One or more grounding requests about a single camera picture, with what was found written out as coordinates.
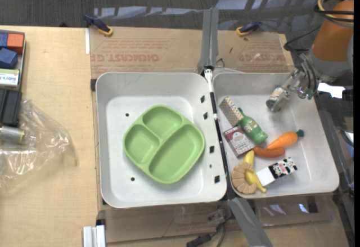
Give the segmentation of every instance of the toy carrot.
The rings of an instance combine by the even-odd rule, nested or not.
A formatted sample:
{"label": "toy carrot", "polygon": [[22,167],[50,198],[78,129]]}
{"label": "toy carrot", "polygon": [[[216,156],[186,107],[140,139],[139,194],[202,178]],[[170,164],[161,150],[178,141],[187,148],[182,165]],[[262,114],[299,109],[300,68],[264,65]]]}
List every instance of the toy carrot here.
{"label": "toy carrot", "polygon": [[266,158],[280,157],[283,154],[285,154],[284,147],[279,147],[275,149],[263,149],[259,146],[255,146],[253,150],[256,156],[266,157]]}
{"label": "toy carrot", "polygon": [[283,135],[277,137],[274,141],[272,141],[266,149],[275,149],[279,147],[288,146],[294,144],[299,137],[304,137],[304,131],[301,129],[297,132],[289,131],[284,133]]}

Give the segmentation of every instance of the clear plastic wrap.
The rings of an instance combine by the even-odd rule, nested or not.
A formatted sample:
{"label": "clear plastic wrap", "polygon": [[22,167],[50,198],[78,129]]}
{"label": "clear plastic wrap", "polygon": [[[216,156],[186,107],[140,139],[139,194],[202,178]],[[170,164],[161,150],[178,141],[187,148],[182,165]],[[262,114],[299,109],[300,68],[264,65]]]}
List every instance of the clear plastic wrap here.
{"label": "clear plastic wrap", "polygon": [[26,99],[20,102],[18,116],[17,128],[0,128],[0,188],[28,178],[63,154],[77,164],[73,142],[62,125]]}

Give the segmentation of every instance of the yellow banana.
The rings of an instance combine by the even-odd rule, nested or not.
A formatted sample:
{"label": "yellow banana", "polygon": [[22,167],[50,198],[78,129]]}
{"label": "yellow banana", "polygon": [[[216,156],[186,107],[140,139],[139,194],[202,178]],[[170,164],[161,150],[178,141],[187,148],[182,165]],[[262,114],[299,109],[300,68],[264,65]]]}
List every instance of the yellow banana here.
{"label": "yellow banana", "polygon": [[[249,163],[252,167],[254,167],[254,156],[255,156],[254,150],[250,150],[245,154],[243,161]],[[255,183],[256,187],[260,189],[262,193],[266,192],[266,188],[264,188],[261,185],[260,180],[255,171],[246,170],[245,179],[249,185]]]}

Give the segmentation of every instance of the green plate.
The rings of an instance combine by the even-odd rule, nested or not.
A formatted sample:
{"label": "green plate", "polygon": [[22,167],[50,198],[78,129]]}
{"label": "green plate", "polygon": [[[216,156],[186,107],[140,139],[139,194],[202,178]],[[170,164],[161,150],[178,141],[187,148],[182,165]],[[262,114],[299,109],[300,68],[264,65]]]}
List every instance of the green plate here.
{"label": "green plate", "polygon": [[179,181],[204,151],[204,135],[191,121],[165,105],[146,110],[126,131],[123,148],[152,179]]}

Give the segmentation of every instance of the wooden surface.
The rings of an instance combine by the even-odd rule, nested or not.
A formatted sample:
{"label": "wooden surface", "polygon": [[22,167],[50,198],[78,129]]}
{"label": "wooden surface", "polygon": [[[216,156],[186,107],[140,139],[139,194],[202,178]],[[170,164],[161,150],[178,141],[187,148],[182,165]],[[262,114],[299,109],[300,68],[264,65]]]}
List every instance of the wooden surface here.
{"label": "wooden surface", "polygon": [[[82,228],[97,216],[96,163],[90,59],[85,30],[0,26],[26,32],[22,91],[70,133],[79,159],[55,160],[0,197],[0,246],[81,246]],[[329,222],[266,228],[274,246],[348,246],[339,212],[329,202]],[[110,246],[181,246],[196,236]],[[220,234],[204,247],[216,246]],[[249,246],[241,231],[228,232],[222,246]]]}

